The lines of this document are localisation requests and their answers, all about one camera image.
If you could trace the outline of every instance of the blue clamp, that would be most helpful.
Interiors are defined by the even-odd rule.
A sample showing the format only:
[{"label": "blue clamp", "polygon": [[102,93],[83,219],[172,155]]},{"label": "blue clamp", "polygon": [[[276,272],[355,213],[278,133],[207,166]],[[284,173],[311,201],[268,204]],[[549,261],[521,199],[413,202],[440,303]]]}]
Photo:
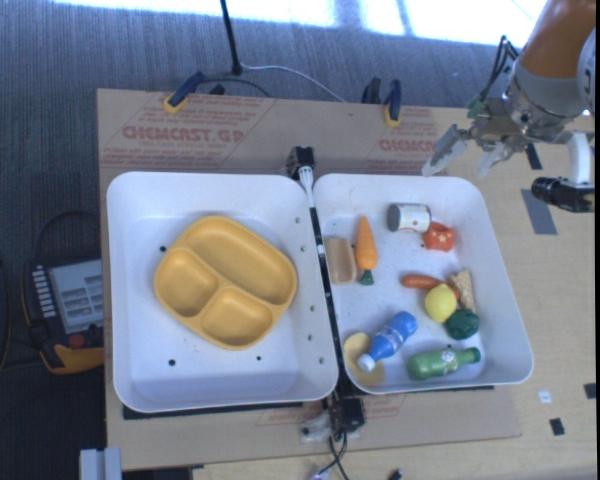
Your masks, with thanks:
[{"label": "blue clamp", "polygon": [[400,80],[391,80],[391,91],[384,101],[384,122],[391,128],[400,126],[402,116],[400,107],[402,106],[402,85]]},{"label": "blue clamp", "polygon": [[[373,78],[362,94],[362,103],[380,105],[380,79]],[[402,86],[400,80],[391,80],[389,96],[384,101],[384,122],[391,128],[400,126],[400,107],[402,106]]]},{"label": "blue clamp", "polygon": [[204,82],[204,74],[198,71],[196,74],[189,77],[176,92],[165,98],[163,102],[164,109],[170,114],[176,114],[187,103],[187,95],[196,90],[196,87]]}]

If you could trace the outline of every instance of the yellow plate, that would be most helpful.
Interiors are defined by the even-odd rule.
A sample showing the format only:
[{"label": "yellow plate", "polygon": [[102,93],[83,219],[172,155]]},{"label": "yellow plate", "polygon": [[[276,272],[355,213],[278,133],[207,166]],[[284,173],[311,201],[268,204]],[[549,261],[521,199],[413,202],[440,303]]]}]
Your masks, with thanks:
[{"label": "yellow plate", "polygon": [[298,287],[293,263],[233,219],[203,217],[167,250],[154,276],[160,303],[180,322],[231,350],[271,331]]}]

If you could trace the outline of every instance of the table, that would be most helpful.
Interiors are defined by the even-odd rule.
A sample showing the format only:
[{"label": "table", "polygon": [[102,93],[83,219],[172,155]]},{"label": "table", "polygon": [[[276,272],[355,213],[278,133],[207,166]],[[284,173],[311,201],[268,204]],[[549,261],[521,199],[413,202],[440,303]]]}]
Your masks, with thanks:
[{"label": "table", "polygon": [[[325,443],[301,443],[299,423],[319,412],[316,404],[125,419],[111,373],[106,188],[129,170],[274,173],[299,145],[315,147],[317,176],[417,174],[451,124],[468,125],[466,111],[403,107],[401,126],[391,129],[376,105],[192,95],[168,116],[165,96],[98,91],[108,446],[121,449],[124,470],[202,464],[196,480],[308,478],[331,460]],[[595,477],[595,216],[533,206],[556,230],[534,232],[525,202],[532,181],[569,167],[565,147],[537,151],[542,171],[519,154],[477,180],[473,146],[447,172],[474,183],[487,202],[534,352],[532,376],[493,390],[365,401],[370,417],[343,461],[351,478],[387,478],[397,468],[405,478]]]}]

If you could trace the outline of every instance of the blue bottle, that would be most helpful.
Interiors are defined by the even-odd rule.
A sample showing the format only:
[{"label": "blue bottle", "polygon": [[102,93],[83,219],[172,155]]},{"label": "blue bottle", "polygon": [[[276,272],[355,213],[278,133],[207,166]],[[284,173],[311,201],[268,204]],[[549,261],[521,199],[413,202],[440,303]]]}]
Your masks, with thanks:
[{"label": "blue bottle", "polygon": [[370,372],[380,359],[395,354],[417,328],[418,321],[415,317],[411,313],[400,311],[375,334],[369,350],[358,358],[358,367]]}]

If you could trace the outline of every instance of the toy food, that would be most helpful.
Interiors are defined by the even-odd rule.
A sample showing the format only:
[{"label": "toy food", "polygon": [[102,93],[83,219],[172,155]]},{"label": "toy food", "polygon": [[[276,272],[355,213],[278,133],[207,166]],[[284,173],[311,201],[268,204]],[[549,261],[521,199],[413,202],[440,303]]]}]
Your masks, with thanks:
[{"label": "toy food", "polygon": [[427,249],[448,252],[453,249],[453,228],[448,228],[439,222],[432,222],[429,226],[429,231],[422,235],[422,240]]},{"label": "toy food", "polygon": [[378,264],[378,250],[376,249],[371,225],[365,215],[360,217],[358,223],[355,258],[356,265],[362,270],[360,282],[364,285],[372,285],[373,275],[371,274],[371,270]]},{"label": "toy food", "polygon": [[458,302],[463,309],[472,309],[476,311],[476,302],[473,298],[473,283],[471,282],[471,272],[467,269],[458,272],[457,275],[449,276],[449,284],[455,287],[460,296]]},{"label": "toy food", "polygon": [[371,347],[371,338],[364,332],[357,332],[349,336],[344,342],[344,360],[355,379],[366,386],[377,386],[384,382],[386,376],[382,361],[370,372],[365,372],[358,367],[358,358]]},{"label": "toy food", "polygon": [[444,323],[455,312],[457,305],[453,290],[444,283],[429,290],[424,299],[427,313],[439,323]]},{"label": "toy food", "polygon": [[348,284],[356,278],[356,260],[351,242],[346,238],[327,238],[324,241],[329,276],[333,284]]},{"label": "toy food", "polygon": [[[431,290],[436,286],[443,284],[444,281],[436,279],[435,277],[425,276],[423,274],[406,274],[400,279],[400,284],[405,288],[421,288],[424,290]],[[455,286],[448,285],[453,291],[456,298],[460,297],[460,292]]]},{"label": "toy food", "polygon": [[466,340],[478,332],[480,317],[470,309],[458,309],[444,322],[447,334],[454,340]]},{"label": "toy food", "polygon": [[358,358],[358,367],[370,372],[380,359],[391,357],[409,336],[418,330],[418,321],[407,311],[399,311],[376,332],[371,346]]},{"label": "toy food", "polygon": [[429,377],[449,375],[465,364],[477,363],[481,359],[480,350],[476,347],[456,350],[449,345],[443,349],[411,356],[407,361],[407,369],[412,379],[425,380]]},{"label": "toy food", "polygon": [[389,231],[409,230],[426,233],[431,225],[431,210],[424,204],[394,203],[387,210]]}]

